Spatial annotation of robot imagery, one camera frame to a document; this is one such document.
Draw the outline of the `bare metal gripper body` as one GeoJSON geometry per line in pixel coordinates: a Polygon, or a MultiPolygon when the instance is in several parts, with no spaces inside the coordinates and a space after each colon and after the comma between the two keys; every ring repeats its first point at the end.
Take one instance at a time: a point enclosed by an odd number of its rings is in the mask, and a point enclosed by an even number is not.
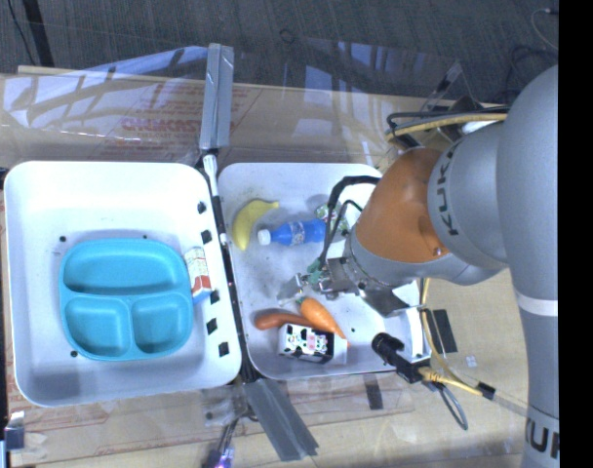
{"type": "Polygon", "coordinates": [[[358,295],[359,289],[346,269],[344,257],[329,258],[322,269],[318,282],[319,290],[325,296],[340,296],[341,294],[358,295]]]}

